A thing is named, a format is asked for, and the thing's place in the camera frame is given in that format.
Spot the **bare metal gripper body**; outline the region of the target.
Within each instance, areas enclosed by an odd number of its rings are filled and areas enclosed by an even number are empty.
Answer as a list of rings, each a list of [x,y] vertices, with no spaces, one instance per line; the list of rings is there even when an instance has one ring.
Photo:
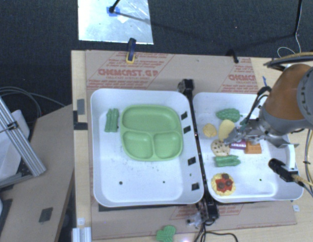
[[[248,138],[257,137],[260,140],[265,140],[276,148],[285,148],[289,145],[295,148],[299,146],[298,143],[290,143],[287,141],[288,136],[284,133],[278,132],[265,120],[251,119],[248,123],[241,125],[239,130],[239,142],[242,140],[248,141]]]

